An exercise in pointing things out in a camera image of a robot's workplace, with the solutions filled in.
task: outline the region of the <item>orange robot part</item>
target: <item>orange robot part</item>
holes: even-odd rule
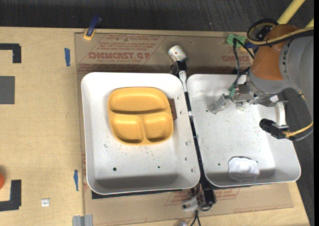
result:
[[[266,35],[265,40],[275,39],[287,33],[298,30],[290,24],[280,24],[273,27]],[[264,80],[283,80],[279,69],[279,57],[283,46],[287,41],[283,41],[270,46],[260,46],[255,60],[251,66],[253,74]]]

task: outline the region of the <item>table surface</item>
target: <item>table surface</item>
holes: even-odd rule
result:
[[[0,75],[15,76],[15,104],[0,105],[0,170],[7,180],[22,180],[22,206],[0,212],[0,225],[72,225],[84,215],[83,177],[74,33],[83,29],[0,27],[0,43],[19,43],[22,63],[12,51],[0,50]],[[221,36],[225,32],[119,30],[180,36]],[[66,67],[64,48],[71,52]],[[74,184],[79,173],[79,191]],[[294,207],[261,212],[202,217],[202,225],[309,225],[296,183],[289,183]],[[10,183],[0,191],[9,197]],[[50,198],[42,207],[41,199]],[[178,221],[146,223],[173,226]]]

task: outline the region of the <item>gray square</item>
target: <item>gray square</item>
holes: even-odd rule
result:
[[[0,76],[0,104],[14,104],[15,76]]]

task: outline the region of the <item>yellow pole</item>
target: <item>yellow pole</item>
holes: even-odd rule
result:
[[[279,24],[286,24],[301,7],[305,0],[293,0],[281,17],[277,20]]]
[[[307,28],[307,27],[313,27],[313,26],[315,26],[315,18],[313,18],[313,19],[308,23],[308,25],[306,25],[306,28]]]

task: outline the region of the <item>yellow food container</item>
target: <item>yellow food container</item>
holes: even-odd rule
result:
[[[165,94],[152,87],[114,90],[108,100],[114,137],[126,145],[158,144],[173,134],[173,117]]]

